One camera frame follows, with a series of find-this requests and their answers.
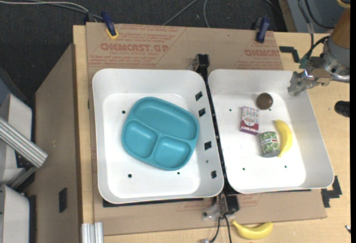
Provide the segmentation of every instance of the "blue clamp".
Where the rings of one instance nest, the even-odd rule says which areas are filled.
[[[111,40],[115,40],[118,38],[118,32],[115,28],[115,25],[111,19],[111,17],[104,11],[101,11],[101,17],[106,24],[106,33],[110,37]]]
[[[256,41],[260,43],[264,43],[265,41],[265,35],[267,32],[267,29],[269,28],[269,25],[271,24],[270,18],[265,16],[263,20],[260,23],[257,35],[256,35]]]

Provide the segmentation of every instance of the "tin can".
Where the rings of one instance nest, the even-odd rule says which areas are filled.
[[[264,132],[259,135],[259,139],[263,157],[275,157],[280,154],[277,133],[274,131]]]

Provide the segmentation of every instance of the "red box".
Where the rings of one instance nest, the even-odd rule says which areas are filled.
[[[259,128],[260,111],[243,106],[241,110],[240,131],[257,135]]]

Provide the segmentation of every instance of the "cardboard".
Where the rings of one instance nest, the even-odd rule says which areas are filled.
[[[212,227],[202,211],[213,199],[104,207],[97,188],[95,120],[91,81],[103,68],[192,69],[196,54],[208,54],[209,72],[222,69],[283,70],[273,32],[264,43],[255,31],[117,24],[119,38],[110,40],[104,23],[87,23],[88,86],[96,222],[104,235]],[[241,224],[326,217],[320,190],[238,194]]]

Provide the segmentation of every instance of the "brown round object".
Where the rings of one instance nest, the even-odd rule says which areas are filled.
[[[268,93],[258,95],[256,100],[257,106],[260,110],[267,110],[273,104],[272,96]]]

